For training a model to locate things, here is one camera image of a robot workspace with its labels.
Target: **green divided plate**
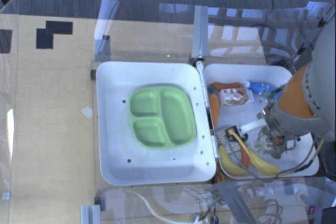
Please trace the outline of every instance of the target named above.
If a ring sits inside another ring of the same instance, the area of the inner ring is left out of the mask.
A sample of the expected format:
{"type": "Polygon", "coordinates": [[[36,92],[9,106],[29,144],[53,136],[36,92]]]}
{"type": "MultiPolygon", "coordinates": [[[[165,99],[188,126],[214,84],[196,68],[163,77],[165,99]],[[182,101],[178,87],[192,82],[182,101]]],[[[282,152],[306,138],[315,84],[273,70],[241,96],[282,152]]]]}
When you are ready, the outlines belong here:
{"type": "Polygon", "coordinates": [[[196,136],[193,109],[188,96],[176,87],[137,90],[129,102],[133,134],[147,148],[174,148],[196,136]]]}

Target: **white tray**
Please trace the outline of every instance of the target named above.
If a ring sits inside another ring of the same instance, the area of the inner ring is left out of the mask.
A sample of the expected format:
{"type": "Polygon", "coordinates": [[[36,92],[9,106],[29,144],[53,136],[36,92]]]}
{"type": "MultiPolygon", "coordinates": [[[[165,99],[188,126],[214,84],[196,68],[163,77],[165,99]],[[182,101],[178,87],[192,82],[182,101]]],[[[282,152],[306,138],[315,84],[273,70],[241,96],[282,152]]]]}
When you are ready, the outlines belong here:
{"type": "Polygon", "coordinates": [[[97,69],[100,168],[115,186],[204,182],[216,163],[198,71],[182,63],[105,62],[97,69]],[[189,97],[196,119],[196,138],[169,149],[148,149],[135,140],[128,101],[152,86],[175,86],[189,97]]]}
{"type": "MultiPolygon", "coordinates": [[[[245,80],[250,80],[254,82],[268,82],[278,87],[287,83],[287,81],[291,78],[291,73],[285,68],[276,66],[212,64],[205,68],[204,77],[207,86],[210,86],[213,82],[243,83],[245,80]]],[[[256,115],[262,111],[266,102],[263,97],[256,94],[254,94],[254,97],[255,101],[249,104],[221,107],[219,110],[218,129],[233,125],[243,125],[257,120],[256,115]]],[[[256,152],[256,150],[254,149],[253,141],[258,137],[258,132],[259,130],[249,132],[248,140],[246,141],[246,145],[254,152],[256,152]]],[[[261,158],[267,162],[278,165],[280,170],[289,169],[303,161],[309,152],[311,144],[312,137],[310,134],[307,134],[301,137],[301,141],[296,143],[296,147],[293,150],[283,153],[281,159],[274,159],[269,154],[264,154],[261,158]]],[[[315,150],[311,152],[310,158],[313,156],[314,152],[315,150]]],[[[252,166],[249,166],[249,168],[251,168],[251,170],[253,170],[253,172],[255,172],[258,176],[263,177],[263,175],[252,166]]],[[[309,168],[297,172],[294,175],[311,176],[314,175],[318,169],[319,161],[318,158],[316,158],[309,168]]],[[[236,177],[228,173],[226,174],[235,179],[252,178],[249,174],[236,177]]]]}

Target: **banana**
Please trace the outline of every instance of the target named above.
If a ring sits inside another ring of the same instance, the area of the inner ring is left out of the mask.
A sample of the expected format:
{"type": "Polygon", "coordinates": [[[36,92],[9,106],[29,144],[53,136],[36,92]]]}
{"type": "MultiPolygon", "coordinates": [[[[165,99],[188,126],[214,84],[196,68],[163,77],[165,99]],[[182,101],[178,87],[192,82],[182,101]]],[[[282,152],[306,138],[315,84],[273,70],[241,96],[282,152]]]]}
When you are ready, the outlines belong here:
{"type": "Polygon", "coordinates": [[[250,151],[250,154],[252,156],[252,158],[250,158],[251,164],[255,168],[257,168],[259,172],[261,172],[262,174],[275,175],[279,171],[280,169],[279,166],[265,162],[262,158],[260,158],[256,153],[252,151],[250,151]]]}
{"type": "Polygon", "coordinates": [[[234,176],[241,176],[247,173],[244,169],[242,169],[240,166],[234,164],[231,161],[230,157],[227,155],[227,152],[223,146],[219,146],[218,153],[221,158],[220,164],[222,165],[222,167],[226,172],[234,176]]]}

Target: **blue bottle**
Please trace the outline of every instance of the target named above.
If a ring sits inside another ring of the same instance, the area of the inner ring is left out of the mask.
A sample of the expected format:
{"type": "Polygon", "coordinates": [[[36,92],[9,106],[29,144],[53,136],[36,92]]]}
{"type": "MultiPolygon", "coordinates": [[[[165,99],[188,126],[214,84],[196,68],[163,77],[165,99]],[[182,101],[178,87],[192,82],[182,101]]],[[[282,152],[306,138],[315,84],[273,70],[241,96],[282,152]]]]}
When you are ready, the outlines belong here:
{"type": "Polygon", "coordinates": [[[244,82],[244,87],[251,90],[252,92],[254,92],[257,95],[265,95],[266,93],[269,93],[273,90],[275,90],[276,88],[266,84],[266,83],[262,83],[262,82],[251,82],[251,81],[245,81],[244,82]]]}

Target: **yellow banana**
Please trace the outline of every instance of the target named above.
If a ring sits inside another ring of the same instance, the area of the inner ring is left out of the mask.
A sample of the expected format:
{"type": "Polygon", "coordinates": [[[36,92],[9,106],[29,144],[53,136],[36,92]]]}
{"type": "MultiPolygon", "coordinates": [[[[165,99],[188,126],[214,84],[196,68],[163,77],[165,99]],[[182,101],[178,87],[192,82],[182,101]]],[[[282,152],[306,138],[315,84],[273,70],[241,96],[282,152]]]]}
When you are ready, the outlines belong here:
{"type": "Polygon", "coordinates": [[[275,175],[280,167],[271,164],[268,162],[265,162],[262,158],[260,158],[256,153],[250,151],[250,154],[252,155],[252,158],[250,158],[251,164],[259,170],[264,175],[275,175]]]}
{"type": "Polygon", "coordinates": [[[226,150],[223,146],[219,146],[218,153],[220,156],[220,164],[224,168],[225,171],[227,171],[229,174],[234,176],[241,176],[245,173],[247,173],[244,169],[242,169],[240,166],[234,164],[230,157],[227,155],[226,150]]]}

